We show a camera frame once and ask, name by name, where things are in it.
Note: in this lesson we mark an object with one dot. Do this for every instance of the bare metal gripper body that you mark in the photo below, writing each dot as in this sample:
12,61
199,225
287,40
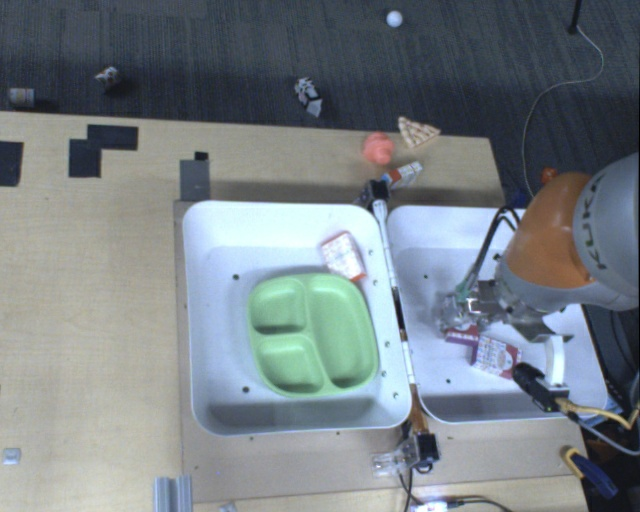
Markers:
505,307

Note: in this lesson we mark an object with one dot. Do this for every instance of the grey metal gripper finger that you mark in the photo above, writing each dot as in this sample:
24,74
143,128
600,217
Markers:
467,310
448,316

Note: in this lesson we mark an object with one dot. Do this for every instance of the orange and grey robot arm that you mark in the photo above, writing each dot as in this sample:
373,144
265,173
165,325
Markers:
555,240

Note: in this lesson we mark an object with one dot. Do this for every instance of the purple carton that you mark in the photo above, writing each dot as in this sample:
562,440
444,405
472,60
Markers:
462,336

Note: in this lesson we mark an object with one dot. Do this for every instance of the white and pink carton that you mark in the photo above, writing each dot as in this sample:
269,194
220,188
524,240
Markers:
495,357

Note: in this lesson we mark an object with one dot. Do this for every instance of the white plastic tray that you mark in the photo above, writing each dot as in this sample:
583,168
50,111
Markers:
440,390
215,320

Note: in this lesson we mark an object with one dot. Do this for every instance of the orange and white carton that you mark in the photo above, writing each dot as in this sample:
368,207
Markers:
343,255

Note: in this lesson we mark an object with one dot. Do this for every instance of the green divided plate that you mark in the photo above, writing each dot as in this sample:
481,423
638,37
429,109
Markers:
312,335

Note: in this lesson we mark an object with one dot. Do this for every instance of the small orange toy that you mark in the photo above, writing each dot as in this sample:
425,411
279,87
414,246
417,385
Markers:
548,175

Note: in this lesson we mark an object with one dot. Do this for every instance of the red and white carton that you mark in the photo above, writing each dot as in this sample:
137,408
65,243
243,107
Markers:
404,175

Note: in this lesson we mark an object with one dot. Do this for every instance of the toy pizza slice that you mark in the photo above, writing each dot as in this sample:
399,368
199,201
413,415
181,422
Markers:
416,132

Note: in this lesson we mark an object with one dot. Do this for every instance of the black and white carton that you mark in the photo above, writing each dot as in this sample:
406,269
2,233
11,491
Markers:
309,97

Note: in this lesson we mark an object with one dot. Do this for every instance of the white ball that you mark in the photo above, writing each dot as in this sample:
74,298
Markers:
394,19

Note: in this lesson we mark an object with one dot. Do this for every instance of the small white and brown packet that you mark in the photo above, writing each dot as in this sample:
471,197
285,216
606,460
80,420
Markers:
107,76

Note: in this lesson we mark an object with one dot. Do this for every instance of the small white square block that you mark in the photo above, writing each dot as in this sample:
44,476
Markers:
11,456

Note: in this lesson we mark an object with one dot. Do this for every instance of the small white can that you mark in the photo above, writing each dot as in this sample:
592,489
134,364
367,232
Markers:
21,96

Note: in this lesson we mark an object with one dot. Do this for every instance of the black cylinder on white bracket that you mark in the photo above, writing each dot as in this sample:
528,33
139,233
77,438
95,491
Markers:
537,385

